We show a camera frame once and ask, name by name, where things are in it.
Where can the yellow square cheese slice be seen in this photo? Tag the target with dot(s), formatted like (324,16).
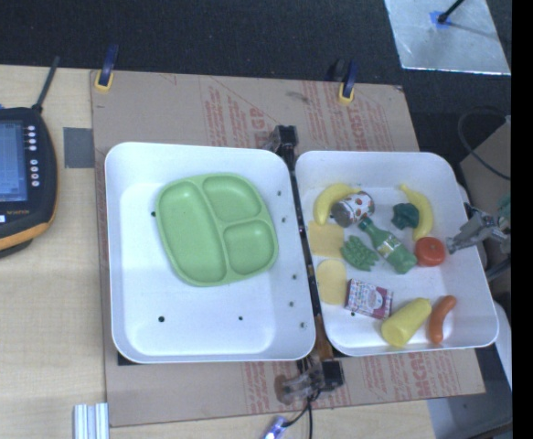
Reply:
(325,240)

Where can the yellow oval slice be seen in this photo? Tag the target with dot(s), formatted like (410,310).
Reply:
(331,281)

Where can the green broccoli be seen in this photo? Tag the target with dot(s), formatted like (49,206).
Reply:
(405,215)

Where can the pink carton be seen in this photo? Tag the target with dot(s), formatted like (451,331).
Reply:
(369,299)

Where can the thin black rod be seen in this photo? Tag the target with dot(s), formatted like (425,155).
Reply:
(305,245)

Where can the yellow bottle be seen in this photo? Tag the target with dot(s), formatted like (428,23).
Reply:
(405,323)

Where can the white plastic tray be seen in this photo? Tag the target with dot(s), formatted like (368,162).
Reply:
(376,167)
(202,327)

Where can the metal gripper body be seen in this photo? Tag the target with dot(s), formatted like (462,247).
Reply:
(494,230)

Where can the green bottle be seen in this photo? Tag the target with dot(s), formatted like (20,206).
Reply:
(391,247)

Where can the green divided plate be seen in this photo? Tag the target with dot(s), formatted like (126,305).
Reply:
(188,227)

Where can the red tomato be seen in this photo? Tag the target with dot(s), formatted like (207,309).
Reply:
(429,252)

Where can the brown cardboard board red print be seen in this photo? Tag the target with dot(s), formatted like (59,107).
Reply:
(156,108)

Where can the orange sausage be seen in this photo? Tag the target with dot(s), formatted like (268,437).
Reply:
(437,323)

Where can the small can with strawberry print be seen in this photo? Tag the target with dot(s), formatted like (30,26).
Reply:
(355,208)

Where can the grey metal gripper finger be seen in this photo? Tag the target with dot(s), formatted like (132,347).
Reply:
(462,239)
(475,215)

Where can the yellow banana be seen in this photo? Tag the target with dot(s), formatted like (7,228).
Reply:
(323,201)
(426,217)

